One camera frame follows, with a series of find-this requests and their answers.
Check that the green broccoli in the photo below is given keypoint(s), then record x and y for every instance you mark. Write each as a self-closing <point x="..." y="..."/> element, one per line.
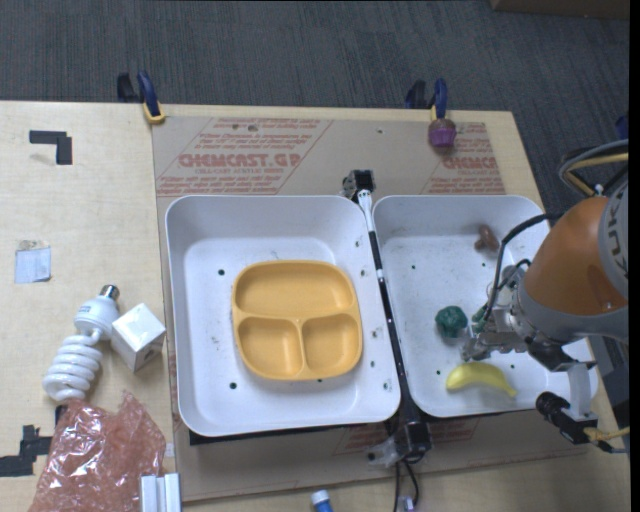
<point x="451" y="321"/>

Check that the pink bubble wrap bag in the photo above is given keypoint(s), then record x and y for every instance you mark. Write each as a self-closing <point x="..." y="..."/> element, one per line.
<point x="95" y="455"/>

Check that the white cube box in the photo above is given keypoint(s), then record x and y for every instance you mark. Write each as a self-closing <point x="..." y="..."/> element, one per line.
<point x="137" y="336"/>

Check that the thin black and white rod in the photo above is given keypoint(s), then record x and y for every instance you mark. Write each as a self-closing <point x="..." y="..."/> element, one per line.
<point x="385" y="295"/>

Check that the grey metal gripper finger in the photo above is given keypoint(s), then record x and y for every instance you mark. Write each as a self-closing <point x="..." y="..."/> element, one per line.
<point x="491" y="340"/>
<point x="471" y="350"/>

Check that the yellow divided plate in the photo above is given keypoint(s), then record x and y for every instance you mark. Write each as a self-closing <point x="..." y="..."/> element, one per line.
<point x="295" y="320"/>

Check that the white plastic tray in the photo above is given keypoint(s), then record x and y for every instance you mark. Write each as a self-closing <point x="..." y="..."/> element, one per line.
<point x="210" y="325"/>
<point x="430" y="280"/>

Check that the purple cupcake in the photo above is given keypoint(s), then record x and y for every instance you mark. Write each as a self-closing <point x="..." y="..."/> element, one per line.
<point x="442" y="133"/>

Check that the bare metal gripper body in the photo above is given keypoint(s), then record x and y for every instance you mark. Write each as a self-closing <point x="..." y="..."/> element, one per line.
<point x="510" y="327"/>

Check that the yellow banana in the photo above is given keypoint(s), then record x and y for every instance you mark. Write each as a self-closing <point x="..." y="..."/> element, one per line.
<point x="475" y="376"/>

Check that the white spiral light bulb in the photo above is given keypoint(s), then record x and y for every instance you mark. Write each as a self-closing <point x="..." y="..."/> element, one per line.
<point x="75" y="360"/>

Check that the black cylinder on white bracket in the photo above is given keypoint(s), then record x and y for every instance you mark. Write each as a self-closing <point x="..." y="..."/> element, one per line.
<point x="580" y="387"/>

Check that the blue and white bottle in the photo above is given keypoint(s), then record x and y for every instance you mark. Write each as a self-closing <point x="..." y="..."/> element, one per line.
<point x="322" y="501"/>

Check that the brown toy sausage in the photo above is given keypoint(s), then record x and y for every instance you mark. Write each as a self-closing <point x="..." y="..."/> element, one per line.
<point x="486" y="239"/>

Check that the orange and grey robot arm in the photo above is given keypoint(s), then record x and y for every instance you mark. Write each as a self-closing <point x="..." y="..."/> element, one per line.
<point x="570" y="270"/>

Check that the brown cardboard board, red print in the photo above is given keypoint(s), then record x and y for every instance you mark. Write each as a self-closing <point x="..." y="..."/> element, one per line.
<point x="280" y="150"/>

